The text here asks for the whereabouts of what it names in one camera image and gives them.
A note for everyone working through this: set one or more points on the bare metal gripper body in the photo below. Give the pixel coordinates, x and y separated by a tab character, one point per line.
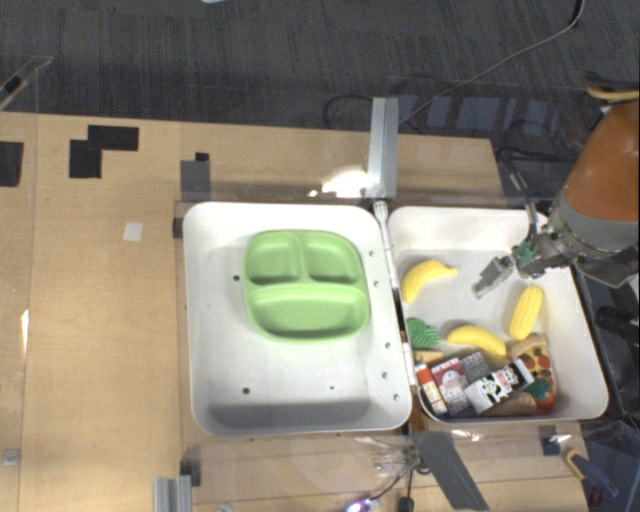
552	250

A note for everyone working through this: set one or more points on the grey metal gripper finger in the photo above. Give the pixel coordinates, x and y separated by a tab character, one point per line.
492	276

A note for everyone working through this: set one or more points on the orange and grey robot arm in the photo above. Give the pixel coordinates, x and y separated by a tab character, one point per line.
607	160

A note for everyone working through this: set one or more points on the white plastic tray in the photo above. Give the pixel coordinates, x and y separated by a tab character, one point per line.
465	235
280	385

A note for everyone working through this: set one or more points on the yellow corn cob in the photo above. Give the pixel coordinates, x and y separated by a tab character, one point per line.
526	312

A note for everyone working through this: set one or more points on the yellow banana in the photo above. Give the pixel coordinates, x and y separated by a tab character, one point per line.
477	339
420	277

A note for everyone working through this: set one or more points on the grey purple carton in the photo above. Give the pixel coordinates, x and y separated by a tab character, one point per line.
475	366

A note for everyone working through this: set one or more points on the green ribbed toy vegetable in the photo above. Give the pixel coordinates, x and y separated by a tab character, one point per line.
421	334

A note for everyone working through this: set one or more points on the pizza slice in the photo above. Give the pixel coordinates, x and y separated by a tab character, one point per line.
536	360

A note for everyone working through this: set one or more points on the thin black and white rod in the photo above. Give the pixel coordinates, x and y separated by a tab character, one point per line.
391	260

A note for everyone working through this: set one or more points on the tan toy food piece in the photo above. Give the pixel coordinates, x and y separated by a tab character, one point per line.
428	356

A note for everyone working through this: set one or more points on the white cow print carton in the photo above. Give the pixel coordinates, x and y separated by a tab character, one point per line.
492	389

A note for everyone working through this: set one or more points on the pink and white carton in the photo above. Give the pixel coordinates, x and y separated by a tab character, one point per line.
450	385

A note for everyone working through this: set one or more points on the red and white carton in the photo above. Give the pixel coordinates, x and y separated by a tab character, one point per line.
429	390

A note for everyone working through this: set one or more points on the red tomato with green top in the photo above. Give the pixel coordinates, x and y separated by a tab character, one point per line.
544	396

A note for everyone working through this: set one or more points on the brown bread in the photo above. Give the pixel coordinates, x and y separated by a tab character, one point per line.
515	406

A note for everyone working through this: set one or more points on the green divided plate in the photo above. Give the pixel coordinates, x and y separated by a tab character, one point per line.
305	310

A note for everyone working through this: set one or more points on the black cylinder on white bracket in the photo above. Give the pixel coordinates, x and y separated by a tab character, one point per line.
616	321

